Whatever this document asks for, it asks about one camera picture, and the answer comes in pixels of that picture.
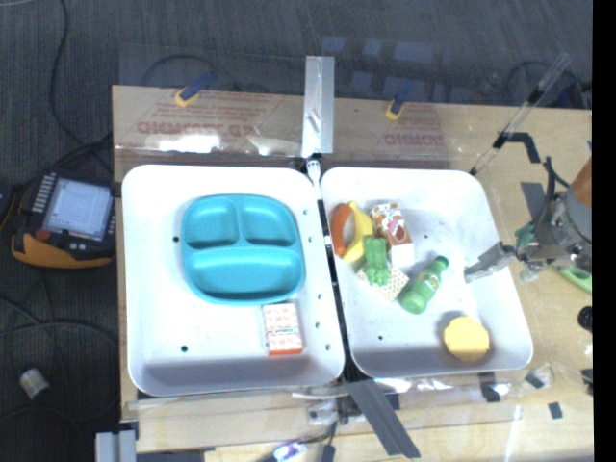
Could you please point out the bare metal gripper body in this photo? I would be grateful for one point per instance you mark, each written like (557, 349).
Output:
(553, 243)

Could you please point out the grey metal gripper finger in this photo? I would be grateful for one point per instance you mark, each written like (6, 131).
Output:
(491, 260)

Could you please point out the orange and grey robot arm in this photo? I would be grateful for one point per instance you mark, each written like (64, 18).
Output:
(584, 188)

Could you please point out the white plastic tray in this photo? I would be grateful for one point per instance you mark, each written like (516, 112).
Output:
(159, 258)
(457, 238)

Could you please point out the green bottle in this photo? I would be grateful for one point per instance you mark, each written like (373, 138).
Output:
(421, 289)

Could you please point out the yellow biscuit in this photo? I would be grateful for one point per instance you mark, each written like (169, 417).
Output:
(466, 339)

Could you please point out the brown and white carton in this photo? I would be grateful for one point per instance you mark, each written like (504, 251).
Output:
(397, 238)

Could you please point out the white patterned packet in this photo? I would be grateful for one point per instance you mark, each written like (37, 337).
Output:
(394, 284)

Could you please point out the green broccoli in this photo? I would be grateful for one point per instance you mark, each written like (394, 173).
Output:
(376, 260)

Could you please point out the yellow banana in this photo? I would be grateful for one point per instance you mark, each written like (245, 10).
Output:
(361, 226)

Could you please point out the orange sausage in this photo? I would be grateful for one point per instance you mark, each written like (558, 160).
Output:
(338, 224)

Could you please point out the orange and white carton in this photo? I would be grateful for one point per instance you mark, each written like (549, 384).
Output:
(283, 330)

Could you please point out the blue divided plate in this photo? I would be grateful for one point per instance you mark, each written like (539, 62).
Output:
(240, 267)

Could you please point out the brown cardboard board red print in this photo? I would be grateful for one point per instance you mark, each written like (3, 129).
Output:
(144, 113)

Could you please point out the small grey metal can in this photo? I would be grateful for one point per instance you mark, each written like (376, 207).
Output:
(33, 383)

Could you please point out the black cylinder on white bracket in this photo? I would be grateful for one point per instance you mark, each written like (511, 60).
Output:
(585, 317)

